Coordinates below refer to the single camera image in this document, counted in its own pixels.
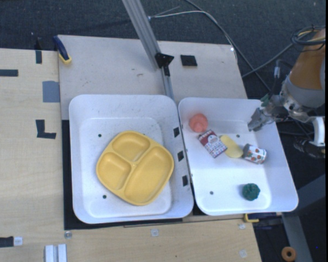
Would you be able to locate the black cylinder on white bracket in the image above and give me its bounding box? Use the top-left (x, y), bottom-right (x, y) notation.
top-left (293, 116), bottom-right (326, 158)

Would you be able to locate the red and white carton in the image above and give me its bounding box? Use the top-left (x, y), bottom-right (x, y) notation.
top-left (197, 129), bottom-right (228, 159)

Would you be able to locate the white can with orange print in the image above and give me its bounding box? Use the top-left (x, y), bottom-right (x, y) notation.
top-left (242, 143), bottom-right (267, 165)

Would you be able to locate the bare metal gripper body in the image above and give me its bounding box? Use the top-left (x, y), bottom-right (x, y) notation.
top-left (261, 91), bottom-right (314, 123)

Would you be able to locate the green toy broccoli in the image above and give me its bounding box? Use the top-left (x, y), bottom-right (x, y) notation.
top-left (241, 182), bottom-right (261, 202)

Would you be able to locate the yellow divided plate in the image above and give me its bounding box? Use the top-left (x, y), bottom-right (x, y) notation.
top-left (95, 130), bottom-right (175, 206)

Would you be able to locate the white plastic tray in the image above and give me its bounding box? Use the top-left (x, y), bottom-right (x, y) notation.
top-left (177, 97), bottom-right (300, 217)
top-left (68, 93), bottom-right (195, 225)

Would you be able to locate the yellow oval toy biscuit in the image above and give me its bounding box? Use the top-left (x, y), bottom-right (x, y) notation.
top-left (219, 134), bottom-right (244, 159)

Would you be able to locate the orange toy doughnut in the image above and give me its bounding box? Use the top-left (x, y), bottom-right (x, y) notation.
top-left (281, 246), bottom-right (297, 261)

